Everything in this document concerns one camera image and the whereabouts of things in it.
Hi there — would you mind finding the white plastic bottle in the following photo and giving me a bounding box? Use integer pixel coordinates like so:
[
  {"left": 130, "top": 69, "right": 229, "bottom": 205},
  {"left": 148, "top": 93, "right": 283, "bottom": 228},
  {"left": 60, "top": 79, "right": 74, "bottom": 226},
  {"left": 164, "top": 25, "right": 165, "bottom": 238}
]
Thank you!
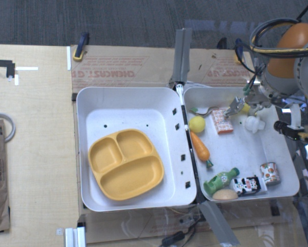
[{"left": 244, "top": 115, "right": 266, "bottom": 134}]

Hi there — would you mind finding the orange and white carton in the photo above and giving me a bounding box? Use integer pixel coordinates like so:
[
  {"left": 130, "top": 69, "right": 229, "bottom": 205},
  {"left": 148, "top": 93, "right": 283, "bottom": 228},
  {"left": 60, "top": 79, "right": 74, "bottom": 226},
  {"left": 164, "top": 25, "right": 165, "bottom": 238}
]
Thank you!
[{"left": 210, "top": 108, "right": 234, "bottom": 135}]

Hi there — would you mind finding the green bottle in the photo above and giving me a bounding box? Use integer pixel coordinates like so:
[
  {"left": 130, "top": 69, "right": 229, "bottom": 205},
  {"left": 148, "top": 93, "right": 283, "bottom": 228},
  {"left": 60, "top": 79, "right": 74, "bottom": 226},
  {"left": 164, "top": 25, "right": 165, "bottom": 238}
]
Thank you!
[{"left": 203, "top": 167, "right": 241, "bottom": 197}]

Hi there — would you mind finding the black and white carton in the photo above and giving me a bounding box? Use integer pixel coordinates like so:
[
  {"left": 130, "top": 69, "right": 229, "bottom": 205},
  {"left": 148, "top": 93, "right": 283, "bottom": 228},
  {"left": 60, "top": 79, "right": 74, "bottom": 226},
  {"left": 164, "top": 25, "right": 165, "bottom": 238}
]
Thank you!
[{"left": 231, "top": 175, "right": 268, "bottom": 197}]

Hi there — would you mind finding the brown stem with green leaf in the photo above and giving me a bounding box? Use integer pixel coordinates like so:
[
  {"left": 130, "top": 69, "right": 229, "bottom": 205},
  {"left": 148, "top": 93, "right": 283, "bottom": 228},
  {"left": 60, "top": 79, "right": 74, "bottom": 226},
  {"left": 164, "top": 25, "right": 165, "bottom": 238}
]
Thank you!
[{"left": 189, "top": 106, "right": 219, "bottom": 118}]

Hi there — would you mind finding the white plastic tray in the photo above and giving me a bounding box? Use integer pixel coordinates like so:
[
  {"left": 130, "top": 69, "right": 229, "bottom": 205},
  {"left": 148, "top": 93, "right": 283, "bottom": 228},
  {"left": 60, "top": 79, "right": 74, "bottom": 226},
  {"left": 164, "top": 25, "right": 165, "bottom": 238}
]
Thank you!
[
  {"left": 76, "top": 86, "right": 198, "bottom": 213},
  {"left": 182, "top": 86, "right": 301, "bottom": 203}
]

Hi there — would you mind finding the orange carrot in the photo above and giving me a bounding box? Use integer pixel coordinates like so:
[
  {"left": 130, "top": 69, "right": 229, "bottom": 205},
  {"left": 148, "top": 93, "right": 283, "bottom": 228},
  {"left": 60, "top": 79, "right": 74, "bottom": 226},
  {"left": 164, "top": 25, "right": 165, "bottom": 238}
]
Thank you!
[{"left": 189, "top": 131, "right": 214, "bottom": 169}]

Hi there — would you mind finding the black cylinder on white bracket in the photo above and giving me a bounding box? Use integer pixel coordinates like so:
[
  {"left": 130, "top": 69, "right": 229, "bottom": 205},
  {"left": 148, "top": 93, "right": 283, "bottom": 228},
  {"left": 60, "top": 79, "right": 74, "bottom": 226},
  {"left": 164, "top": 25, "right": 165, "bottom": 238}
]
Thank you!
[{"left": 273, "top": 102, "right": 306, "bottom": 140}]

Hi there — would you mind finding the yellow lemon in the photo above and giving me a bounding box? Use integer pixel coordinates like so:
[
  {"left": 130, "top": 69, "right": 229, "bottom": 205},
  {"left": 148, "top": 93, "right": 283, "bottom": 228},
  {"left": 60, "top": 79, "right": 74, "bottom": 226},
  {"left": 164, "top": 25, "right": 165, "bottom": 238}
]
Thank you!
[{"left": 188, "top": 115, "right": 206, "bottom": 134}]

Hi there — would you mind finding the white can with orange print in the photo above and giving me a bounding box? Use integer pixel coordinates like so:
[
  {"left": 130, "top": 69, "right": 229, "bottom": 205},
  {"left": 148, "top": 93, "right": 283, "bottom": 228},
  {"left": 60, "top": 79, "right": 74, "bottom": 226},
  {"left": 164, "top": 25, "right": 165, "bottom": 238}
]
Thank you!
[{"left": 259, "top": 162, "right": 282, "bottom": 186}]

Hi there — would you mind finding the beige bread roll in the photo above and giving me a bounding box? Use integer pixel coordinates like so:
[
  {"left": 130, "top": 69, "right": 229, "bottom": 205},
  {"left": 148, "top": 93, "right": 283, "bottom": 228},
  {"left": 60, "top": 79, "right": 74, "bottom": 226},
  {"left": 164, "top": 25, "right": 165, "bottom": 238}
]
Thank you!
[{"left": 212, "top": 188, "right": 239, "bottom": 201}]

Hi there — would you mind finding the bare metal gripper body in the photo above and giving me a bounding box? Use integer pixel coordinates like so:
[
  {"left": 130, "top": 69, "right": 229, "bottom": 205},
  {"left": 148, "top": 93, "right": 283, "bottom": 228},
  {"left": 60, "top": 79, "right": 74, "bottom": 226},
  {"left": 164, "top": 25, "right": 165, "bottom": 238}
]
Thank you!
[{"left": 244, "top": 84, "right": 274, "bottom": 110}]

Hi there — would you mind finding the yellow divided plate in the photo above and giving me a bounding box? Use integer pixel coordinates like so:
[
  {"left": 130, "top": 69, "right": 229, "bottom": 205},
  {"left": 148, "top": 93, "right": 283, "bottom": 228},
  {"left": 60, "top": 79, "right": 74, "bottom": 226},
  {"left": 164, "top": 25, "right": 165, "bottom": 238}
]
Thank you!
[{"left": 87, "top": 128, "right": 165, "bottom": 202}]

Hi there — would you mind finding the brown cardboard board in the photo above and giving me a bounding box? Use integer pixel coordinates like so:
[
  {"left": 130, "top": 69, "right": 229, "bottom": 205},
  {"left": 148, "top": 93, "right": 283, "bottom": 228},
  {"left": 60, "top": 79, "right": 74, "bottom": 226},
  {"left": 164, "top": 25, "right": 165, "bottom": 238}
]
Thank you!
[{"left": 70, "top": 44, "right": 300, "bottom": 244}]

